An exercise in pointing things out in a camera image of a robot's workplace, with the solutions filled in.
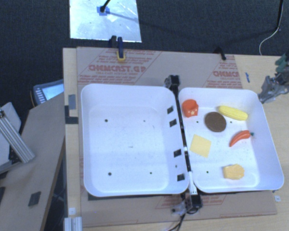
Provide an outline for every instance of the reflective sheet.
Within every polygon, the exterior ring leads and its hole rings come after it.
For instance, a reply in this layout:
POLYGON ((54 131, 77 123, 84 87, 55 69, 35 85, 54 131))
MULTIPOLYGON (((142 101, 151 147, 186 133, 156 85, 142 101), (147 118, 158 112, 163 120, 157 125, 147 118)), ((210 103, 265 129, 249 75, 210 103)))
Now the reflective sheet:
POLYGON ((125 42, 141 42, 136 0, 111 0, 105 13, 100 6, 107 0, 70 0, 70 37, 125 42))

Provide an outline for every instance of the white tray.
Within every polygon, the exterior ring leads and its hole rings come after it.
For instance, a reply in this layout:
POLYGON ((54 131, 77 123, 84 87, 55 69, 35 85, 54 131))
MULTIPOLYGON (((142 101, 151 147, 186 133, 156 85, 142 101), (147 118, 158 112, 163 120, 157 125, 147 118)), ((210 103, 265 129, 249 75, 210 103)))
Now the white tray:
POLYGON ((263 106, 255 92, 250 90, 184 88, 179 93, 180 103, 194 99, 199 105, 198 116, 186 118, 183 124, 189 147, 193 135, 211 141, 208 158, 190 152, 190 163, 195 185, 206 193, 276 190, 284 183, 283 172, 276 154, 263 106), (204 122, 209 112, 217 112, 221 105, 243 110, 249 114, 246 121, 226 116, 223 132, 210 131, 204 122), (231 138, 242 130, 254 133, 250 139, 229 147, 231 138), (245 170, 240 180, 223 177, 223 167, 239 164, 245 170))
MULTIPOLYGON (((279 189, 281 166, 257 94, 249 90, 185 88, 180 103, 195 99, 198 116, 183 116, 187 147, 197 134, 211 141, 208 158, 189 152, 193 181, 207 193, 279 189), (246 111, 246 121, 225 117, 226 130, 204 124, 208 112, 227 105, 246 111), (229 148, 240 130, 254 133, 229 148), (240 164, 240 180, 223 177, 223 167, 240 164)), ((164 87, 90 84, 81 92, 84 185, 98 197, 183 193, 189 183, 176 102, 164 87)))
POLYGON ((81 108, 84 185, 90 194, 185 191, 188 174, 175 98, 170 90, 90 84, 81 92, 81 108), (177 124, 170 127, 174 120, 177 124), (182 154, 174 157, 174 151, 180 149, 182 154))

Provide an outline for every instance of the toy food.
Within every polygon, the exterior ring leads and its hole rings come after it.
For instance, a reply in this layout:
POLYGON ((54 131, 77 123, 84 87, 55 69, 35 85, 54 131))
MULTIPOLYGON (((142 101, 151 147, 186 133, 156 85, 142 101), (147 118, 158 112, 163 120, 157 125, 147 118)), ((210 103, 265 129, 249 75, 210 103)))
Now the toy food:
POLYGON ((239 120, 239 121, 245 121, 249 116, 244 111, 238 110, 236 108, 228 107, 228 106, 220 106, 218 111, 224 116, 227 116, 235 120, 239 120))
POLYGON ((232 180, 239 180, 244 176, 244 168, 239 164, 223 168, 223 177, 232 180))
POLYGON ((198 104, 194 99, 185 100, 182 104, 182 109, 186 117, 198 115, 198 104))
POLYGON ((193 140, 190 146, 190 151, 203 156, 208 157, 211 148, 211 141, 194 134, 193 140))
POLYGON ((226 128, 225 118, 218 112, 207 113, 205 124, 213 132, 222 132, 226 128))
POLYGON ((237 133, 232 140, 230 141, 229 146, 233 146, 235 143, 237 143, 239 140, 248 139, 250 137, 250 132, 248 130, 241 131, 237 133))

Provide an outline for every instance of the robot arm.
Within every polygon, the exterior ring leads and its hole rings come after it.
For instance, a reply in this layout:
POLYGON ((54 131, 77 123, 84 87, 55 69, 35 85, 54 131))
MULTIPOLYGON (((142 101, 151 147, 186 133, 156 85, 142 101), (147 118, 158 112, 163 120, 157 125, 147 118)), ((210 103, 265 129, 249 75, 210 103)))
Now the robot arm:
POLYGON ((289 49, 275 64, 277 65, 275 77, 265 77, 262 92, 258 94, 261 103, 274 101, 278 95, 289 92, 289 49))

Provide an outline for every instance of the yellow cheese slice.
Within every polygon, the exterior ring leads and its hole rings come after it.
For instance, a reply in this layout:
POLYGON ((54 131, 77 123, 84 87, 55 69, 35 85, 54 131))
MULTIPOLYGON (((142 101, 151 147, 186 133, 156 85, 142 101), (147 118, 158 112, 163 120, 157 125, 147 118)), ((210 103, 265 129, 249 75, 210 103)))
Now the yellow cheese slice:
POLYGON ((195 134, 193 136, 193 140, 189 150, 207 158, 209 156, 210 147, 211 141, 195 134))
POLYGON ((223 176, 227 179, 239 180, 244 176, 244 168, 239 164, 226 166, 223 168, 223 176))

